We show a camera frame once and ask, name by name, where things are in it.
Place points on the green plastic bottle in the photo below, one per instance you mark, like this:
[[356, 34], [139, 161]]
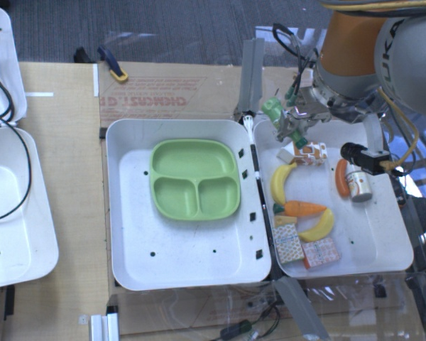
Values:
[[272, 108]]

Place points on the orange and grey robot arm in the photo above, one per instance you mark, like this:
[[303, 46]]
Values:
[[351, 44]]

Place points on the orange carrot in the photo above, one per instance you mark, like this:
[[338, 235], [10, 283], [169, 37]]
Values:
[[301, 208]]

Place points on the red patterned packet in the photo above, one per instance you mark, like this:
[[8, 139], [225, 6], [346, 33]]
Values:
[[320, 252]]

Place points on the orange and white carton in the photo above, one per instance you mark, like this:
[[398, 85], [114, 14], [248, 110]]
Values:
[[310, 153]]

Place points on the white plastic tray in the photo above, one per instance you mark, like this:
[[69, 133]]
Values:
[[184, 254], [372, 233], [7, 66], [17, 233]]

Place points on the black cylinder on white bracket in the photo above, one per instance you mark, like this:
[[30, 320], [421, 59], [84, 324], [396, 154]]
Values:
[[365, 156]]

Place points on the orange sausage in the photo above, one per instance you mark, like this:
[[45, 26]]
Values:
[[342, 179]]

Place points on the yellow banana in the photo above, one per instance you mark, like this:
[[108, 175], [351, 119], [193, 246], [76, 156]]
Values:
[[278, 183], [321, 227]]

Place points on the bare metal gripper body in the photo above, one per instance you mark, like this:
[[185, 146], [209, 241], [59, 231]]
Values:
[[316, 105]]

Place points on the white can orange print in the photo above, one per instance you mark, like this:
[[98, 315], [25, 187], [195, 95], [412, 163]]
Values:
[[359, 187]]

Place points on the green divided plate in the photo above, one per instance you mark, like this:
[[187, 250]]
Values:
[[184, 158]]

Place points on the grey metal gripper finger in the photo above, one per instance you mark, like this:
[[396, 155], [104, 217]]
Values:
[[303, 125], [284, 128]]

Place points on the orange patterned packet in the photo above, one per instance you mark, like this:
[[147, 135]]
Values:
[[287, 243]]

